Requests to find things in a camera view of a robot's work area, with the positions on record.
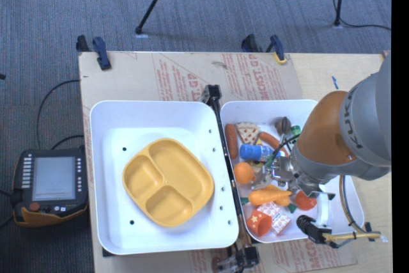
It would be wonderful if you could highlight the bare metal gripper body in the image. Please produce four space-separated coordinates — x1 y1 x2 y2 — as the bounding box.
270 157 323 199

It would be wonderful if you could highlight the orange carrot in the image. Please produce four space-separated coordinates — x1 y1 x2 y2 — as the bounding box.
240 189 293 207
262 183 298 214

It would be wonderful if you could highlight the orange fruit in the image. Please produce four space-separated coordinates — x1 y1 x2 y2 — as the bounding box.
233 162 256 185

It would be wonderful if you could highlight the blue plastic bottle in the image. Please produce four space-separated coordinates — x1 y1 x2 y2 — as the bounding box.
239 143 282 162

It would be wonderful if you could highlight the orange sausage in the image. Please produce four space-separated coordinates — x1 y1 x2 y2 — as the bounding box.
258 131 289 157

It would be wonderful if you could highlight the red tomato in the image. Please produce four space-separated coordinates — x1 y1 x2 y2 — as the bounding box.
294 190 318 212

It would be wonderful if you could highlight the red cup with yellow star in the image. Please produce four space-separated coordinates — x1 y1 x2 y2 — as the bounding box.
245 208 274 238

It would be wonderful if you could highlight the red and white carton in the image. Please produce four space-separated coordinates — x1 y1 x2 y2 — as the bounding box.
256 201 292 237

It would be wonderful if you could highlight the pizza slice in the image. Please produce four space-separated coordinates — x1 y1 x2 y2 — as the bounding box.
235 122 261 146

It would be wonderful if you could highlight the brown mushroom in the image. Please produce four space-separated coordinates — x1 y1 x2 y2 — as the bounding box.
275 116 293 136

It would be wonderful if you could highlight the brown sausage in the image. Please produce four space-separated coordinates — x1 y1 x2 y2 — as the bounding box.
224 123 239 160

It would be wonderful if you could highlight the white plastic tray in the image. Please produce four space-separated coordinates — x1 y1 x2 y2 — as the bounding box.
219 99 366 244
89 100 240 256

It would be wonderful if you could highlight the yellow divided plate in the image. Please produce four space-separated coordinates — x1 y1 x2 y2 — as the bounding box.
121 137 215 228

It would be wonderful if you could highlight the brown cardboard board red print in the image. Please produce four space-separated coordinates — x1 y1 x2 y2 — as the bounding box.
78 51 359 273

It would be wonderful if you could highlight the black cylinder on white bracket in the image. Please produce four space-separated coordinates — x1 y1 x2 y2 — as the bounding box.
296 191 335 246

